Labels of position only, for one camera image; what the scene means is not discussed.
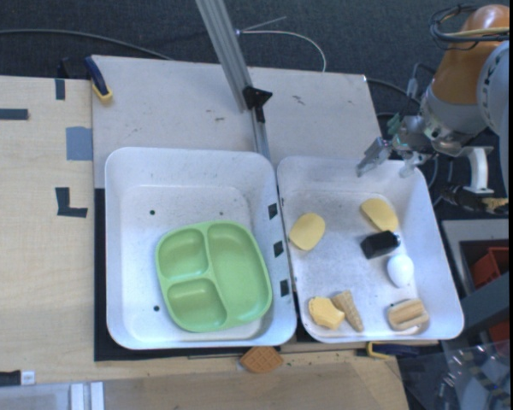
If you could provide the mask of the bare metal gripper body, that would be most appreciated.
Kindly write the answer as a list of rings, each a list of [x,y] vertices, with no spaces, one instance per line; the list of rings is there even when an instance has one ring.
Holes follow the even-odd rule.
[[[395,115],[391,119],[391,140],[392,147],[402,155],[458,156],[470,135],[437,115]]]

